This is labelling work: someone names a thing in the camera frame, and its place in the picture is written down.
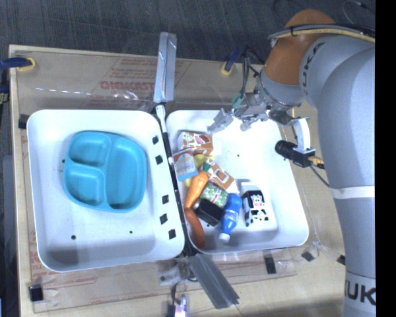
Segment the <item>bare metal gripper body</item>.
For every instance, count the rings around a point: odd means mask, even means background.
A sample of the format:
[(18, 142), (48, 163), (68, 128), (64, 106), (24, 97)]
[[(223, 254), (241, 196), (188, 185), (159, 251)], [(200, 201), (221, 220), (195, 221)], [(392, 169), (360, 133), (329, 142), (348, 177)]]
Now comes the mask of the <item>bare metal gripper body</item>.
[(233, 97), (233, 115), (249, 124), (257, 120), (273, 120), (290, 125), (295, 119), (289, 109), (301, 104), (301, 92), (292, 90), (254, 90), (239, 92)]

